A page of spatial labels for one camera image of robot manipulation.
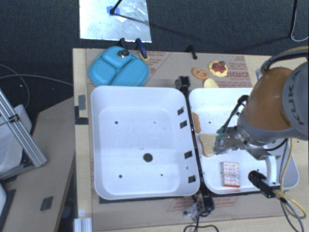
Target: blue plastic lid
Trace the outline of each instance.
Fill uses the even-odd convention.
[[[91,64],[88,75],[96,86],[143,86],[148,79],[149,68],[133,53],[113,46]]]

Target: metal rod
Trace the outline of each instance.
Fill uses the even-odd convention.
[[[5,122],[10,121],[9,118],[15,116],[15,110],[8,102],[1,88],[0,88],[0,115],[2,115]],[[37,147],[31,135],[28,133],[28,131],[26,130],[26,128],[24,127],[24,125],[20,120],[17,120],[13,123],[8,123],[8,126],[35,167],[39,167],[45,162],[47,162],[45,155]]]
[[[119,0],[116,5],[110,10],[110,14],[113,15],[115,14],[115,10],[117,9],[117,7],[119,6],[119,4],[122,2],[122,0]]]
[[[24,173],[30,169],[33,169],[34,166],[28,166],[28,167],[24,167],[23,164],[20,164],[12,169],[10,169],[9,171],[3,173],[3,174],[0,174],[0,181],[2,180],[5,180],[5,179],[8,179],[10,177],[13,177],[15,175],[18,175],[18,174],[21,174],[21,173]]]
[[[296,10],[297,10],[297,2],[298,2],[298,0],[294,0],[293,13],[292,13],[292,21],[291,21],[291,28],[290,28],[290,35],[292,35],[293,29],[294,29],[295,18],[296,18]]]
[[[2,124],[0,124],[0,126],[3,126],[3,125],[5,125],[5,124],[10,123],[10,122],[15,121],[15,120],[16,120],[16,117],[11,118],[9,121],[5,121],[5,122],[3,122]]]

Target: black cable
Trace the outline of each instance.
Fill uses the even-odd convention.
[[[199,224],[199,217],[200,217],[201,215],[199,215],[198,217],[197,217],[197,224],[196,225],[187,225],[185,228],[184,228],[184,230],[183,230],[183,232],[186,232],[186,230],[188,229],[188,228],[194,228],[194,230],[193,230],[193,232],[197,232],[197,230],[198,229],[204,229],[204,228],[214,228],[215,230],[216,230],[216,232],[219,232],[219,230],[218,230],[218,228],[216,227],[216,226],[214,226],[214,225],[205,225],[205,226],[199,226],[198,224]]]
[[[285,138],[279,145],[277,145],[276,147],[274,148],[271,148],[271,149],[265,149],[266,151],[273,151],[273,150],[276,150],[278,148],[280,148],[282,145],[284,145],[286,142],[288,141],[287,138]]]
[[[199,216],[202,218],[208,217],[209,215],[210,215],[210,211],[203,211],[201,214],[199,214]]]
[[[282,60],[294,59],[294,58],[301,58],[301,57],[308,58],[308,49],[307,48],[306,49],[304,48],[304,49],[301,49],[301,50],[295,49],[293,51],[287,51],[287,52],[280,53],[276,56],[273,56],[269,60],[267,60],[266,62],[264,62],[262,64],[262,66],[260,67],[260,70],[264,74],[266,71],[269,70],[270,66],[275,62],[282,61]]]
[[[73,84],[71,84],[71,83],[67,83],[67,82],[64,82],[64,81],[61,81],[61,80],[57,80],[57,79],[54,79],[54,78],[50,78],[50,77],[46,77],[46,76],[41,76],[41,75],[29,75],[29,74],[5,75],[5,76],[0,77],[0,80],[1,79],[5,79],[5,78],[9,78],[9,77],[16,77],[16,76],[18,76],[18,77],[24,76],[24,77],[41,78],[41,79],[50,80],[50,81],[62,83],[62,84],[65,84],[65,85],[73,86]]]
[[[227,119],[227,121],[225,122],[225,124],[221,127],[221,128],[222,128],[221,133],[224,133],[224,132],[226,131],[227,126],[228,126],[228,124],[230,123],[232,117],[235,115],[235,113],[238,111],[238,109],[239,109],[239,107],[240,107],[241,105],[245,106],[245,105],[243,104],[243,102],[247,101],[248,98],[249,98],[248,95],[242,95],[242,96],[238,99],[236,106],[234,107],[233,111],[232,111],[231,114],[230,114],[230,117]]]

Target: wooden table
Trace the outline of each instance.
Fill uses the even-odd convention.
[[[78,114],[80,122],[76,124],[75,140],[76,140],[76,167],[77,167],[77,203],[78,203],[78,218],[92,218],[93,206],[92,206],[92,190],[91,190],[91,140],[89,139],[89,126],[88,123],[84,123],[89,117],[87,98],[89,97],[89,90],[87,84],[87,67],[91,61],[94,60],[102,50],[93,49],[74,49],[73,50],[73,71],[74,71],[74,106],[75,112]],[[192,55],[189,53],[161,53],[157,56],[163,56],[164,59],[158,59],[154,65],[154,76],[151,76],[151,81],[146,83],[146,86],[162,86],[172,87],[176,80],[176,75],[189,75],[191,78],[191,88],[196,88],[201,85],[200,81],[195,80],[191,75],[191,68],[199,67],[201,65],[207,65],[208,59],[218,60],[222,58],[232,59],[233,55],[223,54],[197,54],[198,60],[192,59]],[[256,83],[255,70],[269,58],[269,56],[243,56],[245,61],[249,77],[252,85]],[[305,58],[294,59],[290,61],[278,62],[276,66],[286,66],[291,69],[297,67],[301,63],[305,62]],[[296,198],[306,210],[309,210],[309,186],[308,186],[308,142],[300,140],[293,140],[294,159],[299,171],[299,184],[289,191],[291,197]],[[308,218],[303,220],[304,227],[309,228]],[[216,225],[219,230],[229,232],[244,232],[244,231],[292,231],[289,227],[284,216],[268,217],[265,214],[265,218],[256,219],[239,219],[230,221],[212,221],[207,224]],[[126,231],[126,232],[180,232],[183,231],[185,225],[168,225],[168,226],[156,226],[147,228],[131,228],[126,230],[113,230],[113,231]]]
[[[4,185],[16,192],[3,232],[58,231],[75,166],[73,98],[39,113],[33,140],[48,161]],[[50,197],[50,209],[41,211]]]

